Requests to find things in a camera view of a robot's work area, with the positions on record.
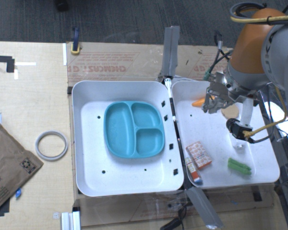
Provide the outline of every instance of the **metal bracket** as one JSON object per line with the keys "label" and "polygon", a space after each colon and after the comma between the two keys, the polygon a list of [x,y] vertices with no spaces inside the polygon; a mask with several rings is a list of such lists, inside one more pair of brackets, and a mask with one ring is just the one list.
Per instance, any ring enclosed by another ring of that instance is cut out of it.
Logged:
{"label": "metal bracket", "polygon": [[61,230],[81,230],[80,211],[61,213]]}
{"label": "metal bracket", "polygon": [[164,32],[163,60],[161,72],[158,76],[160,82],[164,77],[174,77],[178,65],[179,26],[166,27]]}
{"label": "metal bracket", "polygon": [[217,215],[206,195],[199,187],[192,187],[186,191],[187,196],[201,216],[208,229],[224,227],[223,222]]}

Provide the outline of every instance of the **wooden table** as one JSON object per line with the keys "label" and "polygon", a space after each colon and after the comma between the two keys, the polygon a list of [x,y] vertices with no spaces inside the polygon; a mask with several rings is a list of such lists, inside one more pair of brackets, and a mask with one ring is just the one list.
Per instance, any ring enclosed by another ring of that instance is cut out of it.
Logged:
{"label": "wooden table", "polygon": [[[71,140],[67,67],[63,44],[0,42],[0,55],[15,62],[36,62],[18,66],[18,79],[0,63],[0,111],[2,125],[26,150],[35,152],[35,140],[44,131],[58,130]],[[0,217],[0,230],[59,230],[61,212],[71,212],[74,203],[72,152],[58,161],[43,161],[43,167],[13,196],[10,212]],[[49,156],[60,153],[57,137],[42,140],[40,149]],[[287,229],[278,196],[273,207],[219,213],[226,229]],[[85,229],[159,229],[170,219],[88,227]],[[199,216],[186,219],[188,229],[207,229]]]}

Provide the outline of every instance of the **gray carpet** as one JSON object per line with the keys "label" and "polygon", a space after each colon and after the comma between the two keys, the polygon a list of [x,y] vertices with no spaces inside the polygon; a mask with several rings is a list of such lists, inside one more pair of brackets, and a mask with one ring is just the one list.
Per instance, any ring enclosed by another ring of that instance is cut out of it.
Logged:
{"label": "gray carpet", "polygon": [[243,27],[229,18],[229,8],[243,1],[283,10],[288,0],[67,0],[58,12],[54,0],[0,0],[0,41],[80,41],[163,44],[164,28],[180,26],[180,45],[214,45],[214,31],[233,47]]}

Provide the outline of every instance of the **brown paper bag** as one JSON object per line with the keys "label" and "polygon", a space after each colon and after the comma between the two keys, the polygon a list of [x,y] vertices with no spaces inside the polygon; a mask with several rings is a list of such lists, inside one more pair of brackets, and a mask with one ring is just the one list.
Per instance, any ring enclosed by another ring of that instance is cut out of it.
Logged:
{"label": "brown paper bag", "polygon": [[0,206],[43,165],[0,124]]}

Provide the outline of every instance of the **blue object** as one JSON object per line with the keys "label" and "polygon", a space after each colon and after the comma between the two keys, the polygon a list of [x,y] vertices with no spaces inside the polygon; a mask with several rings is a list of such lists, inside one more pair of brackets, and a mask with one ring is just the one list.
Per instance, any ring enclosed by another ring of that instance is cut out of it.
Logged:
{"label": "blue object", "polygon": [[197,178],[195,181],[194,181],[195,184],[198,184],[198,185],[201,185],[203,184],[203,180],[201,178]]}
{"label": "blue object", "polygon": [[15,193],[16,199],[18,199],[20,197],[20,195],[21,195],[21,188],[19,187]]}
{"label": "blue object", "polygon": [[74,27],[74,36],[73,36],[73,45],[72,45],[72,50],[77,51],[78,50],[78,44],[79,44],[79,28]]}
{"label": "blue object", "polygon": [[121,158],[147,158],[164,147],[159,111],[146,102],[122,101],[105,111],[104,133],[108,149]]}

